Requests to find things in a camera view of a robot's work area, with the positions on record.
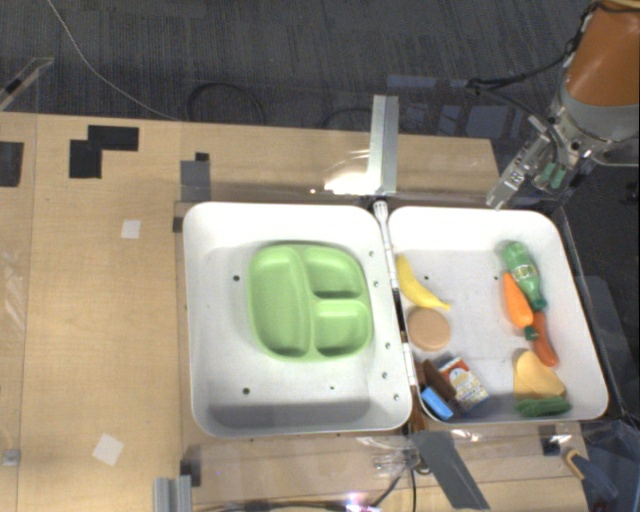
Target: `white paper square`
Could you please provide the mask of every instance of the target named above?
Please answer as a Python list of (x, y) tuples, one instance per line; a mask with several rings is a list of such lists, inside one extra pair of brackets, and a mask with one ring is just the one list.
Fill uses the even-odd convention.
[(141, 220), (125, 220), (122, 224), (121, 238), (140, 238)]
[(124, 448), (124, 443), (109, 434), (102, 434), (100, 441), (93, 450), (93, 456), (109, 466), (115, 466)]

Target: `wooden surface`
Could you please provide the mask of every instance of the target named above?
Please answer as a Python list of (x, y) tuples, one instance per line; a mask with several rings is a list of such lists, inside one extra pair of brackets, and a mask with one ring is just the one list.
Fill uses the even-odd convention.
[[(24, 119), (0, 114), (0, 137)], [(140, 127), (140, 148), (104, 152), (101, 180), (71, 180), (69, 140), (86, 139), (89, 124)], [(22, 398), (5, 394), (5, 380), (21, 376), (9, 376), (4, 361), (0, 394), (3, 421), (5, 410), (22, 411), (17, 510), (150, 511), (154, 478), (177, 476), (182, 400), (171, 227), (180, 160), (210, 153), (214, 195), (269, 184), (297, 199), (322, 190), (332, 166), (353, 163), (352, 152), (367, 142), (359, 133), (38, 116), (37, 150), (30, 146), (25, 157), (35, 158), (37, 179), (30, 260), (21, 260), (30, 261)], [(481, 195), (497, 176), (488, 141), (401, 136), (399, 155), (399, 188), (410, 192)], [(3, 236), (14, 209), (31, 206), (27, 186), (0, 190)], [(139, 239), (121, 238), (127, 219), (141, 221)], [(14, 233), (29, 229), (28, 217), (21, 222)], [(92, 456), (103, 434), (124, 443), (113, 466)], [(485, 473), (481, 487), (494, 509), (584, 509), (578, 481), (561, 468), (558, 478), (513, 481), (531, 474), (514, 470), (522, 463), (542, 461), (548, 470), (550, 461), (528, 450), (515, 458), (499, 450), (493, 458), (467, 454), (478, 461), (472, 472)], [(500, 476), (510, 472), (512, 481)], [(5, 482), (16, 487), (15, 470), (7, 480), (0, 475), (0, 491)], [(418, 510), (449, 510), (435, 482), (424, 484)], [(385, 510), (409, 510), (410, 494), (397, 491)]]

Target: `orange carrot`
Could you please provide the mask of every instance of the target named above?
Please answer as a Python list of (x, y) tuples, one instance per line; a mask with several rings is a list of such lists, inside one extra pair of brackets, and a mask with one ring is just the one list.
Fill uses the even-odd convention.
[(521, 329), (533, 323), (533, 311), (522, 290), (517, 285), (513, 276), (509, 272), (505, 272), (504, 280), (504, 296), (507, 301), (507, 311), (511, 321)]
[(536, 311), (533, 314), (533, 328), (539, 334), (538, 339), (533, 342), (533, 351), (545, 366), (553, 367), (557, 365), (558, 356), (549, 342), (549, 337), (547, 336), (547, 319), (542, 311)]

